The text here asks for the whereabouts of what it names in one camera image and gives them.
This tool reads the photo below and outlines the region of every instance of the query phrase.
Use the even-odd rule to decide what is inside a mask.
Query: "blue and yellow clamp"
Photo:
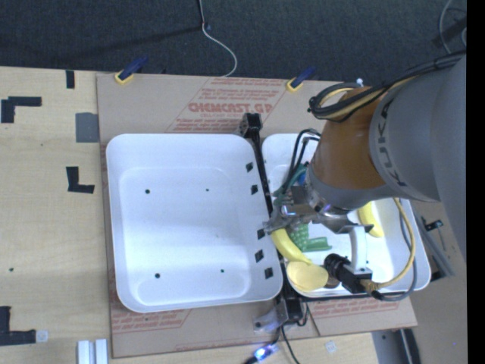
[[[137,58],[134,61],[130,62],[122,71],[117,72],[114,75],[114,79],[120,85],[125,85],[129,83],[133,79],[134,73],[139,73],[142,70],[142,67],[145,66],[146,62],[148,62],[148,57],[141,57]]]
[[[299,76],[292,78],[286,83],[286,89],[292,93],[296,92],[302,87],[303,81],[310,78],[316,70],[313,66],[307,67]]]

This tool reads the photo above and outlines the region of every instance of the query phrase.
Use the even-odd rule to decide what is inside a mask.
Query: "dark gray carpet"
[[[237,55],[235,77],[368,84],[445,55],[438,22],[448,0],[202,0],[210,34]],[[465,48],[466,0],[443,33]],[[197,0],[0,0],[0,65],[119,71],[141,55],[146,73],[224,75],[232,58],[200,30]]]

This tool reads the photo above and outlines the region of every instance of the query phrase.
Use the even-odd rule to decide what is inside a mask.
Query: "cardboard sheet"
[[[119,85],[113,74],[97,74],[102,182],[105,210],[113,357],[227,347],[271,340],[256,333],[252,320],[273,302],[138,314],[117,298],[111,239],[105,150],[122,133],[233,133],[246,112],[261,114],[261,137],[321,130],[322,121],[307,112],[308,100],[333,84],[304,82],[295,93],[285,80],[181,77],[137,74]],[[372,299],[314,302],[312,319],[292,328],[289,338],[310,338],[416,325],[409,300],[379,303]]]

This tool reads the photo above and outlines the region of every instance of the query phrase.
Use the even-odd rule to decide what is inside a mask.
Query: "white tray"
[[[288,172],[291,162],[291,155],[295,145],[297,134],[284,133],[269,136],[263,142],[262,152],[268,176],[270,191],[273,193],[277,190]],[[317,147],[317,142],[310,140],[308,142],[303,162],[309,162]],[[424,251],[424,246],[419,235],[418,226],[412,214],[409,201],[403,200],[403,207],[406,215],[411,219],[413,231],[416,235],[416,264],[418,270],[418,280],[416,290],[425,288],[430,282],[430,265]],[[375,215],[379,224],[383,228],[385,237],[376,238],[367,235],[368,244],[368,267],[373,271],[373,281],[382,282],[394,278],[405,266],[408,261],[408,247],[402,237],[401,227],[399,224],[399,212],[391,199],[382,199],[376,201]],[[349,215],[349,219],[359,223],[355,212]],[[310,224],[308,226],[310,237],[327,237],[328,244],[332,249],[328,251],[318,251],[305,253],[313,263],[322,265],[324,259],[330,253],[337,253],[341,256],[351,258],[350,237],[347,234],[334,234],[322,224]],[[395,293],[406,291],[412,282],[412,269],[404,276],[403,279],[394,285],[380,290],[382,293]],[[346,289],[339,285],[334,289],[321,288],[310,293],[299,292],[301,295],[310,298],[320,297],[345,297],[351,295]]]
[[[280,292],[277,252],[269,236],[258,238],[268,211],[246,140],[124,134],[106,157],[117,293],[128,309],[247,303]]]

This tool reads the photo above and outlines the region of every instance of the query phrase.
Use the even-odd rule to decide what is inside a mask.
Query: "wooden table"
[[[0,306],[12,331],[47,330],[48,341],[0,347],[0,363],[72,363],[77,341],[110,339],[108,274],[98,143],[77,143],[75,114],[97,114],[95,73],[0,67],[0,98],[41,96],[0,124]],[[66,167],[79,166],[93,194],[67,191]],[[325,348],[332,340],[333,353]],[[238,363],[259,346],[167,353],[129,363]],[[302,363],[377,364],[369,333],[295,340]],[[284,344],[272,362],[293,362]]]

